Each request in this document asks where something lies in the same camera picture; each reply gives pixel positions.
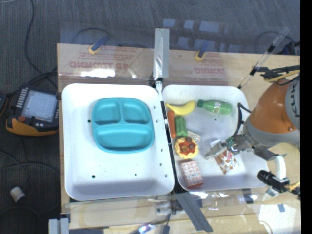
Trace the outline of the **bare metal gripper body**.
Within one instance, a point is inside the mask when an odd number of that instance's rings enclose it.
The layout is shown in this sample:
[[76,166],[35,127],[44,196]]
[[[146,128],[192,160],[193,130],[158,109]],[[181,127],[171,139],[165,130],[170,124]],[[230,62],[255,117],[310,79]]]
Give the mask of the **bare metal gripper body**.
[[226,146],[236,155],[242,151],[252,152],[256,148],[256,143],[248,134],[238,134],[226,139]]

